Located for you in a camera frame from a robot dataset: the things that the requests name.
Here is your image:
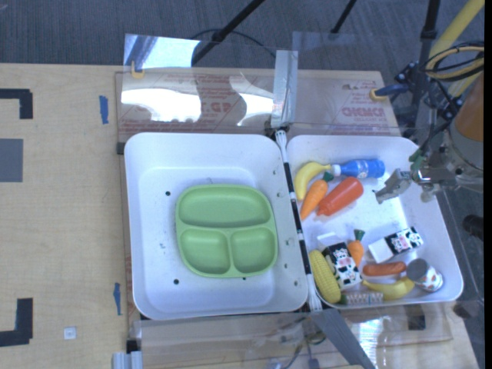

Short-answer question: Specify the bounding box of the yellow corn cob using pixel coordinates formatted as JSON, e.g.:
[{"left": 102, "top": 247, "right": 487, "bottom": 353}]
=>
[{"left": 308, "top": 248, "right": 343, "bottom": 304}]

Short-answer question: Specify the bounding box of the white plastic tray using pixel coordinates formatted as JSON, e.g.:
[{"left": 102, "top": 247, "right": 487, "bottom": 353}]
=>
[
  {"left": 286, "top": 135, "right": 464, "bottom": 310},
  {"left": 123, "top": 131, "right": 310, "bottom": 321}
]

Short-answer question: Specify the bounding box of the small orange carrot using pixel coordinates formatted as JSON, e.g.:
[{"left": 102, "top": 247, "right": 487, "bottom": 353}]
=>
[{"left": 347, "top": 228, "right": 366, "bottom": 268}]

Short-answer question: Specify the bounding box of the small white can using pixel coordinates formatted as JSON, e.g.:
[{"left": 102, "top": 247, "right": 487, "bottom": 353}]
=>
[{"left": 406, "top": 258, "right": 444, "bottom": 293}]

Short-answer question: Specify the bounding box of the orange bottle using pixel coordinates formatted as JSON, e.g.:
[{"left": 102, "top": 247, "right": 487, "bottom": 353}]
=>
[{"left": 316, "top": 176, "right": 364, "bottom": 218}]

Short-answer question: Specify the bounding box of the green divided plate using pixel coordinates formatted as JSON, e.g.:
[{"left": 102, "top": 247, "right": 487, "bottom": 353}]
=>
[{"left": 175, "top": 184, "right": 279, "bottom": 279}]

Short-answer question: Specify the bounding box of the orange sausage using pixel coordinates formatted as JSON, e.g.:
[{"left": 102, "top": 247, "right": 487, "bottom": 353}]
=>
[{"left": 361, "top": 261, "right": 407, "bottom": 278}]

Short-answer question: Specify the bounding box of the yellow banana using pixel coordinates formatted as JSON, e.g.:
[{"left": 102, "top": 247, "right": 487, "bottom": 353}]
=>
[
  {"left": 361, "top": 276, "right": 416, "bottom": 301},
  {"left": 294, "top": 161, "right": 332, "bottom": 201}
]

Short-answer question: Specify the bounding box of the thin black and white rod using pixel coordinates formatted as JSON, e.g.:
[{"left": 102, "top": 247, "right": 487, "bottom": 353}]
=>
[{"left": 274, "top": 128, "right": 323, "bottom": 311}]

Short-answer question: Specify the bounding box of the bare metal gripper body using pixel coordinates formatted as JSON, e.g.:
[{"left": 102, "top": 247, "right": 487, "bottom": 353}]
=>
[{"left": 410, "top": 158, "right": 467, "bottom": 191}]

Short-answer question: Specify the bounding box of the large orange carrot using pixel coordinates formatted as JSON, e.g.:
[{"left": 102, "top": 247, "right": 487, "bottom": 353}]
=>
[{"left": 299, "top": 171, "right": 334, "bottom": 221}]

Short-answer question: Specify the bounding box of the cow print milk carton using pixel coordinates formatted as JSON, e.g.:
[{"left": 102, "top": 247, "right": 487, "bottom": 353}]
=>
[
  {"left": 367, "top": 226, "right": 424, "bottom": 264},
  {"left": 317, "top": 231, "right": 364, "bottom": 291}
]

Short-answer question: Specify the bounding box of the brown cardboard board, red print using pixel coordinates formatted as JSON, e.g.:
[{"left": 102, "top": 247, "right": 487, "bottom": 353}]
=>
[{"left": 115, "top": 69, "right": 455, "bottom": 346}]

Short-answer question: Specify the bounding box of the blue bottle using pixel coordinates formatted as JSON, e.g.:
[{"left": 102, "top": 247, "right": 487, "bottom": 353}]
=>
[{"left": 331, "top": 158, "right": 386, "bottom": 180}]

